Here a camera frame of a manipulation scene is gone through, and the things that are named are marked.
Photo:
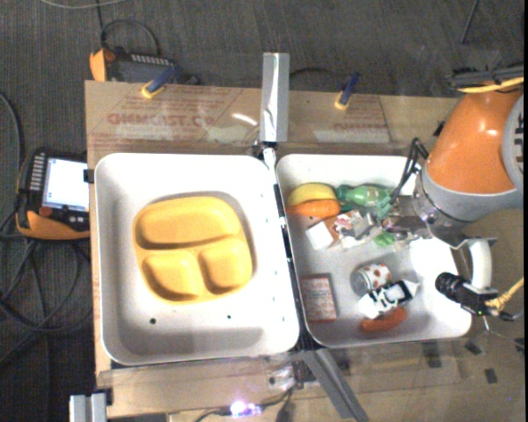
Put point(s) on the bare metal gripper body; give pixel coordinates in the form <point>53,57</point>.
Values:
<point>422,220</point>

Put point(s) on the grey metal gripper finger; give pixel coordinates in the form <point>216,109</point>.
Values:
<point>368,224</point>
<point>396,235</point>

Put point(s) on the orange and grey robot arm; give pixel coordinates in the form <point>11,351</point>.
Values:
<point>471,147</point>

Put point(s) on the green broccoli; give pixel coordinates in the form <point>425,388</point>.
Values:
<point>383,239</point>

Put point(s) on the white and red packet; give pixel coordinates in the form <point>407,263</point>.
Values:
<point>345,229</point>

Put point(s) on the green plastic bottle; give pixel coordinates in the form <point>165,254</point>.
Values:
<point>361,195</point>

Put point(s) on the white can with red spots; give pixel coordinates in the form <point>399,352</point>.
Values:
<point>371,277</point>

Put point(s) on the white cube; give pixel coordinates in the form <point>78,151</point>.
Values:
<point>319,235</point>

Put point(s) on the orange carrot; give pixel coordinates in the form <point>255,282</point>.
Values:
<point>314,209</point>

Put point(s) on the black and white carton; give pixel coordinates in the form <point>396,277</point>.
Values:
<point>387,299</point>

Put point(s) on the yellow banana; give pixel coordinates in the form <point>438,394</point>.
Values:
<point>310,191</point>

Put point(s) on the orange sausage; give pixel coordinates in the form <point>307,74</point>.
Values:
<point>385,321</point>

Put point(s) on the flat red and brown packet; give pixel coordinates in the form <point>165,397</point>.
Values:
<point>319,298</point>

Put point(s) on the white plastic tray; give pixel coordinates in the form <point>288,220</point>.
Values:
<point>431,319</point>
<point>127,315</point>

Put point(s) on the yellow divided plate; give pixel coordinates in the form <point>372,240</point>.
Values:
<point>189,249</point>

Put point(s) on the brown cardboard board red print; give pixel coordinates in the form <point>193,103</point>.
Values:
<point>167,121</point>

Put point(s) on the black cylinder on white bracket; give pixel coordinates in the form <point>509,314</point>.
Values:
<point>464,293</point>

